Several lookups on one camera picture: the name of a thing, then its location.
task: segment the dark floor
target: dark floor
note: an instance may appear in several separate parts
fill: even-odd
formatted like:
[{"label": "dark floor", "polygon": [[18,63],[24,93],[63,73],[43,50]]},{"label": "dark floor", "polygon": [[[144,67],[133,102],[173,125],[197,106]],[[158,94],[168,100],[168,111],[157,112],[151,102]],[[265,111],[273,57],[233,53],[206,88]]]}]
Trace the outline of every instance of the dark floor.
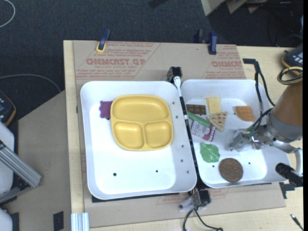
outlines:
[{"label": "dark floor", "polygon": [[[269,0],[250,13],[230,14],[226,3],[208,17],[200,0],[0,0],[0,90],[15,104],[20,119],[58,93],[35,74],[64,90],[63,40],[100,40],[105,28],[110,40],[192,43],[199,29],[218,34],[218,43],[247,46],[299,44],[303,0]],[[290,1],[293,6],[274,6]]]}]

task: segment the table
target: table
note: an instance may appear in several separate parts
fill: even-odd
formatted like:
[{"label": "table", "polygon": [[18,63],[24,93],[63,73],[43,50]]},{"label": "table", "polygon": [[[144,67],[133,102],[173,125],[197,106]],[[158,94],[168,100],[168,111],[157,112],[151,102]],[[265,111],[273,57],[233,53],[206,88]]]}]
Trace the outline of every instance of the table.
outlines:
[{"label": "table", "polygon": [[[270,96],[276,102],[283,93],[285,86],[281,85],[276,77],[281,70],[281,59],[284,48],[272,47],[237,47],[240,58],[255,58],[262,69],[266,79]],[[243,64],[247,79],[254,79],[254,68],[251,65]],[[76,113],[77,94],[74,69],[73,41],[64,41],[64,71],[65,71],[65,91],[66,91],[66,111],[67,111],[67,133],[68,133],[68,153],[70,171],[70,193],[72,213],[83,213],[83,187],[81,178],[80,151],[79,151],[79,131],[78,117]],[[303,141],[296,141],[293,146],[303,146]],[[291,165],[295,165],[294,155],[290,155]],[[211,226],[223,227],[225,231],[232,230],[297,230],[299,229],[290,214],[294,214],[303,224],[303,188],[288,192],[286,207],[279,209],[268,209],[250,211],[242,213],[213,215],[205,218],[205,222]],[[111,227],[93,228],[94,231],[156,231],[170,230],[179,231],[182,226],[182,218],[166,221],[145,222],[137,224],[119,225]],[[194,231],[205,230],[204,226],[197,218],[190,218],[186,227]]]}]

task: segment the green object on floor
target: green object on floor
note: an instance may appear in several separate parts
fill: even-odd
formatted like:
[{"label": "green object on floor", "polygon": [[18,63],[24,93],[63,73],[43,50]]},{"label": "green object on floor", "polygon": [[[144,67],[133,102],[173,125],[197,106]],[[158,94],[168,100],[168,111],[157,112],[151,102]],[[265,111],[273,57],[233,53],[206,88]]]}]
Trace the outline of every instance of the green object on floor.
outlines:
[{"label": "green object on floor", "polygon": [[208,163],[216,163],[219,161],[220,154],[218,152],[218,147],[213,144],[200,143],[200,154]]}]

